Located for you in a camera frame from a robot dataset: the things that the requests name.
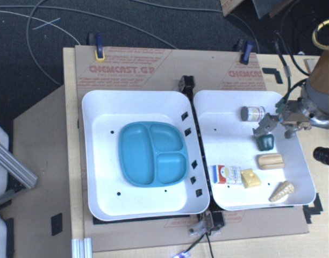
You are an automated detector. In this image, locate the white plastic tray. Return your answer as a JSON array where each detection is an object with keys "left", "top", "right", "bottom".
[
  {"left": 192, "top": 89, "right": 317, "bottom": 212},
  {"left": 81, "top": 90, "right": 211, "bottom": 222}
]

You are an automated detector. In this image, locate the small white can, grey lid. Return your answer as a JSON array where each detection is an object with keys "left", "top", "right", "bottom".
[{"left": 240, "top": 105, "right": 266, "bottom": 123}]

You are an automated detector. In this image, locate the yellow cheese wedge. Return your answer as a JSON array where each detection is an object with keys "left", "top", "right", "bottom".
[{"left": 240, "top": 168, "right": 262, "bottom": 189}]

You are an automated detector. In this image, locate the tan bread bun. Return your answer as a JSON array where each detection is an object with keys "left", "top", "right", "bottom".
[{"left": 256, "top": 153, "right": 285, "bottom": 171}]

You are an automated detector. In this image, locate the yellow corn cob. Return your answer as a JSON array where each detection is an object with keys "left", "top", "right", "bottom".
[{"left": 269, "top": 180, "right": 295, "bottom": 203}]

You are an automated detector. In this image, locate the thin black rod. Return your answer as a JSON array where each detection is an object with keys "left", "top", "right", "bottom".
[{"left": 184, "top": 87, "right": 213, "bottom": 218}]

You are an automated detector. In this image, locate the brown cardboard board, red print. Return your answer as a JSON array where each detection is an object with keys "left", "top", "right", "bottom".
[{"left": 74, "top": 45, "right": 310, "bottom": 253}]

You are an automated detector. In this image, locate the white red blue carton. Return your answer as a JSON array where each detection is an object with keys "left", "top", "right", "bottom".
[{"left": 212, "top": 164, "right": 242, "bottom": 186}]

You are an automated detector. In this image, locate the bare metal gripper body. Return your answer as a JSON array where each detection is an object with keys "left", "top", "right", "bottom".
[{"left": 277, "top": 91, "right": 329, "bottom": 132}]

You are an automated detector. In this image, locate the blue divided plate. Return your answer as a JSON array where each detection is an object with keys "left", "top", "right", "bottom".
[{"left": 118, "top": 121, "right": 189, "bottom": 189}]

